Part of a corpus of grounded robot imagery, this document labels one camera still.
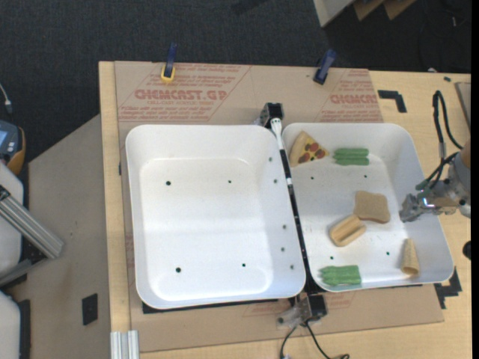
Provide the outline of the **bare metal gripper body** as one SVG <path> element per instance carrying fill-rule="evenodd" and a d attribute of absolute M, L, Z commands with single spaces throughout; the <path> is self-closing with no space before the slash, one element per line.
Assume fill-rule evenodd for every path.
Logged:
<path fill-rule="evenodd" d="M 454 214 L 471 217 L 471 185 L 444 179 L 424 190 L 424 203 L 434 214 Z"/>

